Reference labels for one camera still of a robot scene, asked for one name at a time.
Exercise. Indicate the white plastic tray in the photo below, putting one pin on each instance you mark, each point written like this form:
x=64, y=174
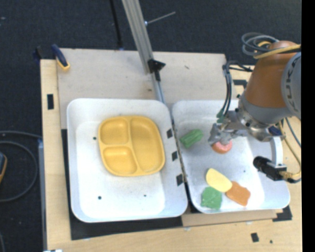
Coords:
x=197, y=164
x=126, y=195

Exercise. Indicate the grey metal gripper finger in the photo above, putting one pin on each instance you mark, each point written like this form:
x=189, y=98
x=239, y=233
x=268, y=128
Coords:
x=226, y=139
x=214, y=136

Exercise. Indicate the yellow flat toy slice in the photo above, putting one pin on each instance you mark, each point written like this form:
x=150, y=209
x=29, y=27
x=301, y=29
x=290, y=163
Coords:
x=217, y=180

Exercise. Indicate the green toy vegetable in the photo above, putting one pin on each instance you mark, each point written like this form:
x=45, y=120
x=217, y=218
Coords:
x=191, y=138

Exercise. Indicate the yellow divided plate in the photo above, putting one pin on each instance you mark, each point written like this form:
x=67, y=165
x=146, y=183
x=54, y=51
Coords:
x=144, y=138

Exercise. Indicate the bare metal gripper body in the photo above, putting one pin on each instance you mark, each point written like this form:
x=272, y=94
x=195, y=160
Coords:
x=248, y=128

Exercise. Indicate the green toy lettuce leaf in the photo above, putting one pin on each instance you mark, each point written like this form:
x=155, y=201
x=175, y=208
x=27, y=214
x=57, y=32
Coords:
x=211, y=199

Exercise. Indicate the pale wood board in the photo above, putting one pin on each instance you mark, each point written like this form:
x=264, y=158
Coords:
x=107, y=75

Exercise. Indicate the orange toy bread slice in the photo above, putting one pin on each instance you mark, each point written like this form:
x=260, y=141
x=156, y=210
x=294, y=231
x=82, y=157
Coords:
x=239, y=194

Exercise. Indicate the pink and orange doughnut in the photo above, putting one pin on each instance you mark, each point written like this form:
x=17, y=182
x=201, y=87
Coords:
x=221, y=149

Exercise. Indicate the black cylinder on white bracket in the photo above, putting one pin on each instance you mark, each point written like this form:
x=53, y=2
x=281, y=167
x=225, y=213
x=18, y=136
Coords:
x=271, y=169

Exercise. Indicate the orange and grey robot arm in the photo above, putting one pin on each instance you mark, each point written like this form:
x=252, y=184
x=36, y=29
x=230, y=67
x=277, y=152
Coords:
x=267, y=88

